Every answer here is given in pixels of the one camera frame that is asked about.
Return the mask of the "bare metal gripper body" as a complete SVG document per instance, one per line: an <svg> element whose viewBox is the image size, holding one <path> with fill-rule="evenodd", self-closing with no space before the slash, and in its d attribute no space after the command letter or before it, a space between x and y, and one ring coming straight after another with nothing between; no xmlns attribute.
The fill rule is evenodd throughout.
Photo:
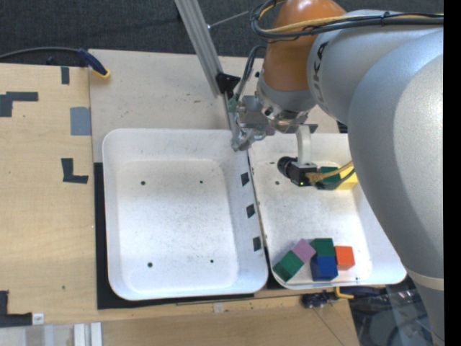
<svg viewBox="0 0 461 346"><path fill-rule="evenodd" d="M241 128L252 128L270 135L275 132L295 133L310 112L285 110L272 104L266 97L256 95L243 96L236 110Z"/></svg>

